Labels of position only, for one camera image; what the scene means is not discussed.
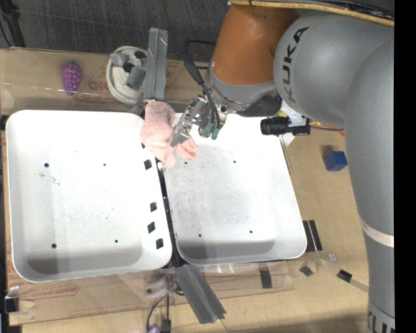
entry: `pink towel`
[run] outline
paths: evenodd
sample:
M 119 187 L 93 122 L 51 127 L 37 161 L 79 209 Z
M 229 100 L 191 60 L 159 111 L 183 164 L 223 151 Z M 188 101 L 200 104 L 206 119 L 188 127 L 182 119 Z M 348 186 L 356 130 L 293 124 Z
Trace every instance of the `pink towel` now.
M 162 101 L 153 101 L 145 107 L 145 122 L 140 131 L 140 140 L 145 147 L 166 167 L 175 165 L 176 154 L 187 160 L 196 159 L 197 145 L 190 138 L 175 148 L 168 145 L 173 133 L 174 109 Z

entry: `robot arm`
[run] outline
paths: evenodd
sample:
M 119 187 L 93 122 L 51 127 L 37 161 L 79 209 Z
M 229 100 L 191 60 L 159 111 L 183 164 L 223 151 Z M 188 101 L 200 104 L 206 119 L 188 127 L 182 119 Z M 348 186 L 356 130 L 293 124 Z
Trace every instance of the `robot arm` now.
M 393 333 L 392 14 L 367 6 L 360 14 L 360 4 L 334 1 L 238 1 L 243 5 L 230 8 L 220 31 L 204 95 L 187 108 L 171 143 L 185 140 L 193 125 L 215 139 L 215 112 L 222 126 L 229 113 L 274 116 L 281 106 L 296 126 L 305 116 L 345 128 L 369 262 L 367 332 Z M 276 8 L 280 1 L 285 8 Z M 300 17 L 290 7 L 319 11 Z

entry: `white plastic tray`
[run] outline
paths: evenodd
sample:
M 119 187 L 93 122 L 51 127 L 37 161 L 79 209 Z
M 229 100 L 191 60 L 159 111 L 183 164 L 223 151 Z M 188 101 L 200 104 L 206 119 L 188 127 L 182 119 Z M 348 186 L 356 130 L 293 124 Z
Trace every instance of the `white plastic tray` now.
M 195 162 L 177 159 L 166 187 L 177 248 L 191 264 L 291 259 L 306 249 L 293 185 L 275 136 L 235 114 L 213 141 L 191 135 Z
M 10 116 L 12 259 L 23 278 L 82 278 L 168 263 L 171 240 L 155 159 L 139 139 L 142 124 L 115 112 Z

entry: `coiled white cable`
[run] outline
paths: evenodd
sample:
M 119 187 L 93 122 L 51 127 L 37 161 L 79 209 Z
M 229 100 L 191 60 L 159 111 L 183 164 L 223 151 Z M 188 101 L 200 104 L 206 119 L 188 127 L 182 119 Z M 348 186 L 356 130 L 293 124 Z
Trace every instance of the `coiled white cable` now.
M 115 53 L 123 53 L 129 56 L 129 62 L 132 63 L 136 67 L 141 66 L 141 60 L 135 56 L 135 52 L 140 51 L 144 53 L 146 56 L 148 54 L 147 51 L 133 47 L 133 46 L 122 46 L 116 49 L 113 54 Z M 129 77 L 129 73 L 127 73 L 123 67 L 114 65 L 112 59 L 108 61 L 106 67 L 106 81 L 108 84 L 108 88 L 110 89 L 111 95 L 119 100 L 121 103 L 125 103 L 129 106 L 136 106 L 138 105 L 144 94 L 144 84 L 138 89 L 132 89 L 126 85 L 126 81 Z

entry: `blue cube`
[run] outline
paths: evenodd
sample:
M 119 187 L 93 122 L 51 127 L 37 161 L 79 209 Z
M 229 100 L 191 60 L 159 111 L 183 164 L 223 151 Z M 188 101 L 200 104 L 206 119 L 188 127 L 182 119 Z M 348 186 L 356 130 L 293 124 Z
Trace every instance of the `blue cube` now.
M 328 171 L 339 171 L 347 166 L 347 158 L 342 151 L 332 151 L 324 156 L 325 166 Z

